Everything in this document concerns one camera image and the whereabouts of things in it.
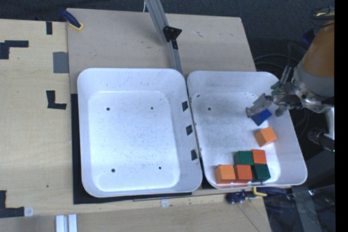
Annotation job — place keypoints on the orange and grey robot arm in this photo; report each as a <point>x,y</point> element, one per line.
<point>319,57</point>

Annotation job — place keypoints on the white plastic tray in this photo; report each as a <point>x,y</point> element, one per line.
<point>225,133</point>
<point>133,138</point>

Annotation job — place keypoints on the orange cube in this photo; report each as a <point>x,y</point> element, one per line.
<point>224,174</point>
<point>243,172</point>
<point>259,156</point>
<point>266,136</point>

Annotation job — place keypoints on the pale wood board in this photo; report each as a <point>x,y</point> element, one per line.
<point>122,43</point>

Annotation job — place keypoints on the blue cube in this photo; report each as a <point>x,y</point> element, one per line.
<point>261,117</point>

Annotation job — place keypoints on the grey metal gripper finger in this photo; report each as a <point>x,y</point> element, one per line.
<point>281,111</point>
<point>259,106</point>

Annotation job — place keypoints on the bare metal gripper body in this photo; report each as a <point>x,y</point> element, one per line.
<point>292,100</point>

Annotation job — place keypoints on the green cube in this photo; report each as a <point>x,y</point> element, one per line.
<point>262,172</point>
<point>243,158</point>

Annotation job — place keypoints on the black cylinder on white bracket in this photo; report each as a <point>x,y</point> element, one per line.
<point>319,138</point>

